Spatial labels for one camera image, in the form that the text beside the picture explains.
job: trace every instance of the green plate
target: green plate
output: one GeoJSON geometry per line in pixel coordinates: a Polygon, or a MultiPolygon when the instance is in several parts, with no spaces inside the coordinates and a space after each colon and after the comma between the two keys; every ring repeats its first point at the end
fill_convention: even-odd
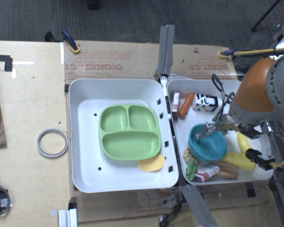
{"type": "Polygon", "coordinates": [[[143,105],[107,107],[100,116],[100,142],[115,160],[144,160],[159,153],[161,135],[154,112],[143,105]]]}

